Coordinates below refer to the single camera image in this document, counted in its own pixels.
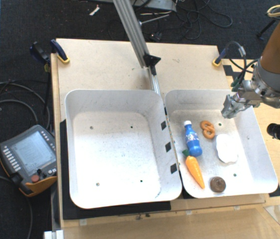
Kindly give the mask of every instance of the orange carrot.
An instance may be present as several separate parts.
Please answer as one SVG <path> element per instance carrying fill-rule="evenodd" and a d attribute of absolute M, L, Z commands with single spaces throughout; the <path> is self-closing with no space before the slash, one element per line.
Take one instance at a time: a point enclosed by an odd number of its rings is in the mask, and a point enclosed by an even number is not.
<path fill-rule="evenodd" d="M 202 189 L 205 188 L 203 176 L 200 171 L 200 167 L 198 164 L 198 161 L 195 157 L 193 156 L 188 156 L 186 158 L 186 166 L 190 172 L 190 174 L 194 177 L 195 181 L 200 185 Z"/>

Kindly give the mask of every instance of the black floor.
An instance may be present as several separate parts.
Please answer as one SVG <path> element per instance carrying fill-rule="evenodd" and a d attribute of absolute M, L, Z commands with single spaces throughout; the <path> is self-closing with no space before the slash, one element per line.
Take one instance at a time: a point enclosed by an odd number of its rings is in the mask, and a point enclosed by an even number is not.
<path fill-rule="evenodd" d="M 207 1 L 186 0 L 179 3 L 177 15 L 172 13 L 169 17 L 144 25 L 145 38 L 149 42 L 152 41 L 149 38 L 151 33 L 161 33 L 162 43 L 217 45 L 219 51 L 229 41 L 237 41 L 244 46 L 247 58 L 259 58 L 275 25 L 263 34 L 262 39 L 256 34 L 271 21 L 265 15 L 266 11 L 280 4 L 280 0 L 209 0 L 209 6 L 198 9 L 197 13 L 196 8 L 203 7 Z M 97 4 L 100 10 L 89 16 Z M 152 10 L 137 11 L 141 21 L 152 18 L 140 15 L 142 12 Z M 54 38 L 127 40 L 115 7 L 110 3 L 0 0 L 0 82 L 22 80 L 19 83 L 44 97 L 47 74 L 43 65 L 30 56 L 29 47 L 38 41 L 49 53 L 49 41 Z M 237 50 L 230 50 L 229 55 L 239 58 Z M 42 104 L 32 93 L 2 85 L 0 94 L 0 100 L 20 99 L 32 105 L 39 114 L 39 122 L 46 124 Z M 25 131 L 33 124 L 29 112 L 23 107 L 6 104 L 0 108 L 0 141 Z M 6 177 L 1 165 L 0 176 Z M 43 232 L 51 230 L 49 197 L 50 191 L 47 190 L 29 199 L 33 209 L 32 239 L 42 239 Z M 0 180 L 0 238 L 26 238 L 29 225 L 29 207 L 25 197 L 12 185 Z"/>

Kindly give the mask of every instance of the brown pretzel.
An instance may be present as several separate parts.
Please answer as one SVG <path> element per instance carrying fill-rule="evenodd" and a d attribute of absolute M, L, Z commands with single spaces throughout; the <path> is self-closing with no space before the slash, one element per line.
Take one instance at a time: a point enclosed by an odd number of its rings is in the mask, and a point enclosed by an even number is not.
<path fill-rule="evenodd" d="M 200 127 L 203 130 L 203 135 L 207 139 L 213 139 L 215 137 L 215 128 L 214 128 L 214 125 L 212 123 L 210 123 L 207 120 L 203 120 L 200 123 Z"/>

